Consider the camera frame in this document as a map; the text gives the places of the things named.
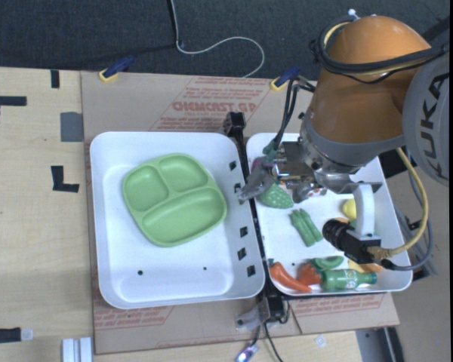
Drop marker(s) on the brown cardboard board red print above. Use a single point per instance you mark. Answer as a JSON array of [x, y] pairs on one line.
[[136, 100]]

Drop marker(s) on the yellow toy banana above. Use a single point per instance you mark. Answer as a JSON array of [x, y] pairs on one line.
[[362, 267]]

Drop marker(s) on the white plastic tray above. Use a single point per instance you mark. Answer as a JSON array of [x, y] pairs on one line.
[[173, 273], [283, 236]]

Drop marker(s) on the black cylinder on white bracket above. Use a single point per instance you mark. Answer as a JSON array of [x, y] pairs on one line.
[[363, 209]]

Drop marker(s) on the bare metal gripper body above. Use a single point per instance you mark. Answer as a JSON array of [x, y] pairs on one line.
[[296, 162]]

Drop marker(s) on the short orange toy carrot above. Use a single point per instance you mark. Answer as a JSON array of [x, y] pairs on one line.
[[309, 275]]

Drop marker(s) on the yellow toy lemon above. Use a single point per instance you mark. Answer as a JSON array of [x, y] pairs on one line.
[[349, 207]]

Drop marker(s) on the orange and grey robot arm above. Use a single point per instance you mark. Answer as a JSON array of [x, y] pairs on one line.
[[355, 100]]

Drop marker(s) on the green toy grapes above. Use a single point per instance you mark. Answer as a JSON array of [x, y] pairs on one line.
[[277, 198]]

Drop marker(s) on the green plastic bottle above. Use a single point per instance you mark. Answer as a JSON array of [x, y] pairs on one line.
[[339, 279]]

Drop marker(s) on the green divided plate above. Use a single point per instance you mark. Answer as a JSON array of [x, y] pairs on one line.
[[173, 202]]

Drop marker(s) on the green toy asparagus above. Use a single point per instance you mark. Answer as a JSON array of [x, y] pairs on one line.
[[306, 226]]

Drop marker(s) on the long orange toy carrot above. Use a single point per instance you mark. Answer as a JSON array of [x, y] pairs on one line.
[[285, 277]]

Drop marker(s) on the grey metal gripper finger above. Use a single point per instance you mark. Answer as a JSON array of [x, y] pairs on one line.
[[304, 191], [258, 183]]

